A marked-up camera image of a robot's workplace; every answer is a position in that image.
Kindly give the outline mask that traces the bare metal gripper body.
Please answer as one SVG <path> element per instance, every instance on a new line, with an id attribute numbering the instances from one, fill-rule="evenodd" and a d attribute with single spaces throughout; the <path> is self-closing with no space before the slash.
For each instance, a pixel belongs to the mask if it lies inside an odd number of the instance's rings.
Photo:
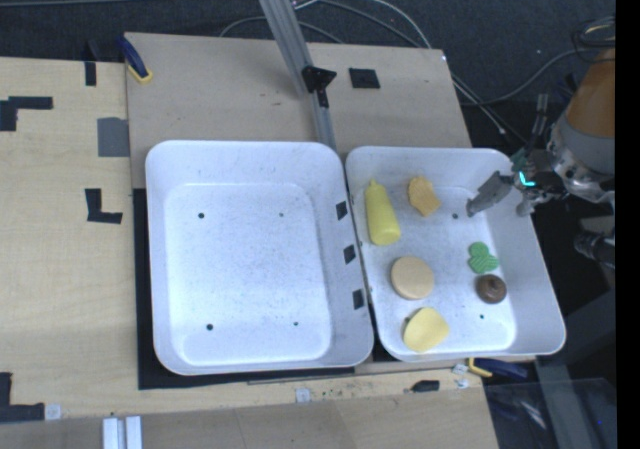
<path id="1" fill-rule="evenodd" d="M 575 196 L 590 203 L 614 203 L 615 180 L 586 166 L 565 143 L 522 147 L 511 156 L 514 186 L 524 203 L 546 203 Z"/>

